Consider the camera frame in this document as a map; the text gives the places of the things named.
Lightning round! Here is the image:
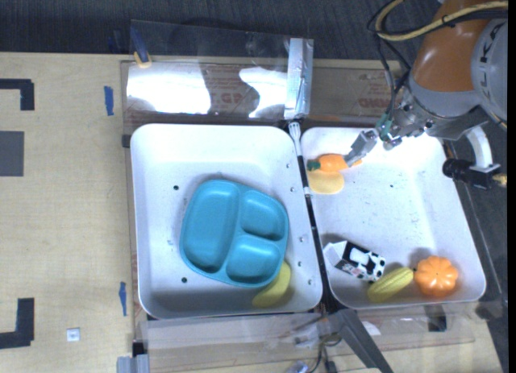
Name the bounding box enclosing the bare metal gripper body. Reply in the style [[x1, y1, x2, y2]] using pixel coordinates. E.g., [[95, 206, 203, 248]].
[[385, 97, 435, 141]]

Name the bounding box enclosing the orange carrot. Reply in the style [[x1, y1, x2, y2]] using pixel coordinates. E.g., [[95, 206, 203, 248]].
[[306, 153, 364, 174]]

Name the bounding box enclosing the yellow rounded toy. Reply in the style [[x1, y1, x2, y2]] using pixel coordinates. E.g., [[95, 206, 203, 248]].
[[307, 169, 346, 196]]

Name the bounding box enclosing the white plastic tray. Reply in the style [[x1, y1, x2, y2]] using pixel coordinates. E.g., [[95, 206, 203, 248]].
[[300, 126, 488, 311], [129, 122, 325, 320]]

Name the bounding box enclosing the black and white milk carton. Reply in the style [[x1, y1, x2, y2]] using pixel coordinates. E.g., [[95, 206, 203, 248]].
[[322, 240, 387, 283]]

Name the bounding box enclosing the orange pumpkin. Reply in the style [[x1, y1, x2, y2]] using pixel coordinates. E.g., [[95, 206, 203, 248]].
[[413, 255, 460, 299]]

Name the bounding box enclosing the yellow corn cob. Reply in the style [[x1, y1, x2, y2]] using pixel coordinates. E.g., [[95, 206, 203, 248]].
[[366, 266, 415, 305]]

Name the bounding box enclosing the blue divided plate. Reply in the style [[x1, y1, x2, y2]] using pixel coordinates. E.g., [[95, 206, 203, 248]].
[[178, 179, 291, 288]]

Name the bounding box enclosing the yellow banana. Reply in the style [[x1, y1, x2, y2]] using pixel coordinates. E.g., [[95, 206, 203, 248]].
[[252, 260, 293, 309]]

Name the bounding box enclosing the black cylinder on white bracket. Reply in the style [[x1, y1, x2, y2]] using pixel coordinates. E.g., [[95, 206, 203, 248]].
[[442, 125, 503, 191]]

